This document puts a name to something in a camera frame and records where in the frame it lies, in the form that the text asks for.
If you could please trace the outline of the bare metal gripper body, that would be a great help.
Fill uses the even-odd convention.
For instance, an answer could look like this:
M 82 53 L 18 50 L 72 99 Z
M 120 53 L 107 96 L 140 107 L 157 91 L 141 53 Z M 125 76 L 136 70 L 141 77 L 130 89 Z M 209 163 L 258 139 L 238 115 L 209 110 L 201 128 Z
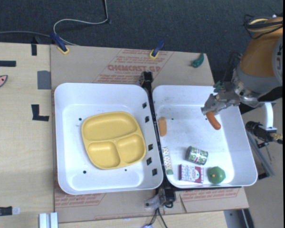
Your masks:
M 251 91 L 238 78 L 231 81 L 218 81 L 215 84 L 216 100 L 224 102 L 226 107 L 238 106 L 240 103 L 256 108 L 259 94 Z

